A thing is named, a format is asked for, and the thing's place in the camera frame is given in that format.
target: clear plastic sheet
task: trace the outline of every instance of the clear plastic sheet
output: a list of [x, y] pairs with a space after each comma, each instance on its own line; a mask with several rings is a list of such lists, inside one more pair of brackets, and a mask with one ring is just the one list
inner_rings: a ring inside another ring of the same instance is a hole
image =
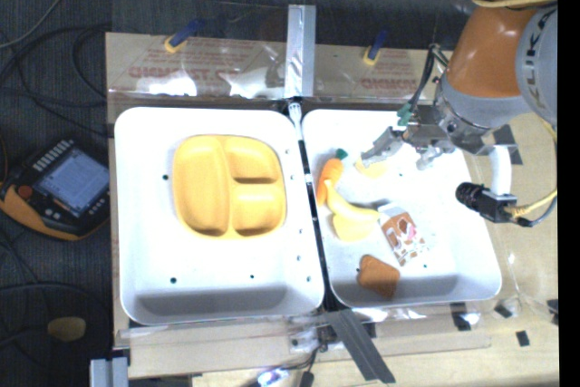
[[[454, 5], [426, 1], [431, 2], [432, 15], [422, 17], [420, 27], [431, 30], [433, 42], [451, 51], [457, 37], [447, 34], [446, 26], [457, 30], [466, 21], [470, 5], [464, 0]], [[196, 0], [115, 0], [114, 7], [115, 33], [107, 38], [111, 126], [124, 110], [143, 105], [285, 111], [287, 7]], [[401, 29], [405, 21], [417, 19], [395, 14], [373, 18], [372, 13], [365, 12], [361, 15], [367, 17], [361, 19], [366, 21], [357, 24], [341, 22], [337, 15], [332, 9], [317, 9], [314, 95], [302, 102], [303, 112], [317, 108], [396, 110], [415, 92], [426, 56], [424, 49], [428, 44], [406, 43]], [[165, 40], [193, 18], [208, 19], [209, 26], [190, 37], [180, 51], [167, 53]], [[362, 60], [366, 44], [375, 35], [368, 28], [370, 19], [380, 25], [391, 22], [389, 41], [374, 66]], [[435, 67], [432, 77], [441, 73]], [[434, 87], [430, 81], [421, 95], [422, 103], [430, 103]], [[516, 143], [527, 140], [528, 124], [528, 116], [515, 121]], [[515, 167], [518, 185], [532, 169], [549, 189], [551, 179], [539, 174], [545, 166], [537, 161], [544, 155], [542, 150], [551, 149], [549, 140], [544, 142], [541, 148], [531, 143], [521, 147], [522, 157], [531, 151], [531, 159], [525, 166]], [[489, 183], [491, 173], [485, 158], [466, 154], [466, 162], [474, 183]], [[526, 182], [523, 184], [521, 193], [525, 195]], [[485, 301], [445, 305], [355, 308], [360, 319], [375, 328], [374, 341], [381, 354], [488, 346], [491, 341], [486, 335], [485, 319], [515, 317], [521, 305], [532, 305], [542, 314], [554, 315], [554, 306], [548, 302], [557, 301], [556, 213], [533, 230], [531, 239], [528, 231], [512, 225], [488, 223], [488, 229], [502, 275], [498, 294]], [[113, 262], [118, 258], [114, 234], [113, 228]], [[545, 254], [530, 256], [536, 248], [526, 245], [529, 240], [543, 241], [540, 248]], [[540, 276], [539, 268], [531, 265], [536, 260], [549, 271]], [[327, 324], [323, 314], [139, 327], [122, 312], [118, 284], [113, 296], [116, 346], [154, 350], [163, 345], [175, 353], [183, 347], [207, 353], [190, 366], [193, 371], [299, 363], [305, 353], [316, 348], [321, 337], [327, 350], [320, 361], [349, 357], [340, 343], [324, 339]], [[245, 353], [236, 360], [221, 360], [216, 365], [210, 353], [219, 353], [224, 345], [233, 346], [245, 337], [252, 337], [256, 343], [251, 347], [246, 344]], [[418, 337], [423, 343], [417, 344]], [[138, 369], [133, 368], [135, 375], [141, 375]]]

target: metal strip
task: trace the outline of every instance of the metal strip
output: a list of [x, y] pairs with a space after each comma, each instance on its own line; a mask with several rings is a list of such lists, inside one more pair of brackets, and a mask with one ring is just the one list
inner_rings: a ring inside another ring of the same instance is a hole
[[326, 313], [325, 316], [351, 354], [365, 381], [378, 379], [383, 383], [396, 382], [371, 337], [352, 310]]
[[284, 86], [287, 99], [314, 95], [315, 36], [316, 7], [289, 5]]
[[91, 360], [91, 387], [129, 387], [127, 358]]

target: yellow plate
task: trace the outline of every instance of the yellow plate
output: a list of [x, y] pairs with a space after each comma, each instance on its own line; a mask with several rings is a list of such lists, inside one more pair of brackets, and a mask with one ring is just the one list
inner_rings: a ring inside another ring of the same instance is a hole
[[285, 220], [280, 161], [261, 140], [190, 137], [175, 152], [172, 178], [178, 218], [201, 236], [263, 236]]

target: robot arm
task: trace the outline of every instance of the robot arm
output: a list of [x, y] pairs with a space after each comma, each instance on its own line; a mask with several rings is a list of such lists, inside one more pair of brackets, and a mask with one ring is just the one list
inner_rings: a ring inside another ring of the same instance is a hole
[[[473, 0], [470, 17], [450, 60], [430, 46], [417, 92], [398, 113], [404, 131], [389, 127], [361, 156], [365, 166], [385, 160], [408, 143], [420, 154], [419, 169], [456, 148], [488, 155], [504, 179], [505, 150], [488, 145], [486, 137], [526, 112], [535, 112], [551, 128], [557, 127], [557, 4], [555, 0]], [[418, 105], [434, 61], [445, 72], [438, 81], [432, 105]], [[514, 220], [516, 198], [504, 189], [462, 184], [461, 203], [494, 222]], [[525, 221], [515, 221], [522, 226]]]

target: toy banana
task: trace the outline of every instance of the toy banana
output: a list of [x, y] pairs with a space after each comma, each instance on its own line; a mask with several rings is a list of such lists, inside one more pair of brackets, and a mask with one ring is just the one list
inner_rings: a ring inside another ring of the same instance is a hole
[[370, 223], [379, 220], [379, 212], [376, 209], [356, 207], [336, 192], [331, 180], [325, 180], [324, 184], [327, 190], [326, 203], [335, 215], [344, 217], [352, 222]]
[[363, 240], [371, 234], [378, 223], [376, 221], [351, 221], [340, 215], [333, 215], [333, 226], [336, 236], [343, 242]]

